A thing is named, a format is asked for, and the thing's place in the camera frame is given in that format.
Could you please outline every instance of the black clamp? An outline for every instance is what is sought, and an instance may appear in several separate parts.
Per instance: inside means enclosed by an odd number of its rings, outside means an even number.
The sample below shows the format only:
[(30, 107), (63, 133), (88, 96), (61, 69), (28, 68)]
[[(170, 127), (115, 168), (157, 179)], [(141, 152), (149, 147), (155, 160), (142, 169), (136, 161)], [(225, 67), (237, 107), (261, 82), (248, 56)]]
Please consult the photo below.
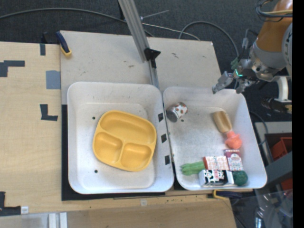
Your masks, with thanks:
[(149, 61), (151, 61), (152, 67), (156, 68), (156, 63), (155, 63), (155, 59), (157, 58), (157, 56), (160, 54), (160, 51), (156, 51), (150, 48), (146, 48), (144, 50), (144, 54), (146, 56), (146, 59)]
[(20, 215), (21, 206), (4, 207), (5, 192), (0, 192), (0, 216)]

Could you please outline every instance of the yellow clip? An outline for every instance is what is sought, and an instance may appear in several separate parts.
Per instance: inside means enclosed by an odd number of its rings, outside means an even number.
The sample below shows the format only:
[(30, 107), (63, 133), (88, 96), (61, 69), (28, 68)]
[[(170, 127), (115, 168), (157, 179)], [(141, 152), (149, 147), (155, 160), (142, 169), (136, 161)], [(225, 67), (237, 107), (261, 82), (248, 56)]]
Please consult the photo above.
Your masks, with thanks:
[(70, 50), (70, 48), (68, 49), (68, 52), (65, 52), (65, 50), (62, 47), (60, 47), (60, 49), (66, 57), (68, 57), (72, 54), (72, 51)]
[(213, 190), (213, 193), (212, 193), (212, 194), (213, 194), (213, 197), (214, 197), (214, 198), (220, 199), (220, 200), (226, 200), (226, 199), (227, 199), (227, 198), (225, 198), (225, 197), (218, 196), (218, 195), (217, 195), (217, 191), (218, 191), (218, 190)]

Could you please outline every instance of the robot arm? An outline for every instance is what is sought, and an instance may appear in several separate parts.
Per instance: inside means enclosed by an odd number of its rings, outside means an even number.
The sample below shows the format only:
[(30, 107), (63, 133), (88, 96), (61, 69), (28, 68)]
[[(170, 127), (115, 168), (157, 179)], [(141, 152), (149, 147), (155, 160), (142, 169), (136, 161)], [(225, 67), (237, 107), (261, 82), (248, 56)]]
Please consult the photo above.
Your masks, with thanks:
[(230, 85), (234, 79), (238, 84), (238, 94), (260, 81), (277, 82), (279, 97), (265, 99), (262, 105), (279, 112), (291, 113), (291, 101), (287, 99), (287, 80), (292, 80), (293, 0), (279, 0), (271, 12), (262, 12), (261, 7), (271, 1), (273, 0), (260, 0), (256, 6), (258, 15), (266, 17), (266, 20), (249, 50), (249, 57), (236, 58), (231, 63), (233, 72), (224, 72), (212, 91), (215, 94)]

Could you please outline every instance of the green ball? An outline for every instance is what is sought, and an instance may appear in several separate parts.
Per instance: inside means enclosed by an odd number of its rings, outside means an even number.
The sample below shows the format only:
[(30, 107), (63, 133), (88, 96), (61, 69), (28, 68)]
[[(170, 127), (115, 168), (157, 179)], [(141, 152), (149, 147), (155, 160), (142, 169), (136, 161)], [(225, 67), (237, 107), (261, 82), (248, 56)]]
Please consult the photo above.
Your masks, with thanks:
[(238, 186), (242, 186), (248, 181), (248, 176), (244, 171), (234, 171), (232, 175), (234, 183)]

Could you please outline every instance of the white tray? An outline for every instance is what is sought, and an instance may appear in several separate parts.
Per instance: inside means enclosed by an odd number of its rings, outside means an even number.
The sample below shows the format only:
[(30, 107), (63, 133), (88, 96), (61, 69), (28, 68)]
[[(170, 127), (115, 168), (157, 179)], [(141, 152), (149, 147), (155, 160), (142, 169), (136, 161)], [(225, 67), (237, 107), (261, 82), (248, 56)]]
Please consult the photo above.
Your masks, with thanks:
[[(211, 87), (169, 87), (163, 93), (163, 100), (166, 109), (176, 102), (183, 102), (188, 107), (188, 113), (176, 123), (167, 121), (176, 177), (183, 188), (258, 189), (266, 184), (265, 167), (242, 94), (232, 89), (223, 89), (214, 95)], [(198, 175), (185, 176), (181, 172), (183, 164), (202, 161), (204, 156), (224, 155), (226, 137), (218, 131), (212, 118), (213, 112), (221, 110), (228, 113), (234, 132), (239, 133), (243, 141), (239, 150), (248, 182), (241, 187), (201, 187)]]
[[(76, 82), (67, 92), (68, 179), (81, 194), (164, 192), (174, 181), (162, 95), (156, 87), (141, 84)], [(109, 110), (143, 117), (156, 128), (157, 143), (146, 169), (130, 172), (108, 166), (94, 155), (92, 141), (98, 120)]]

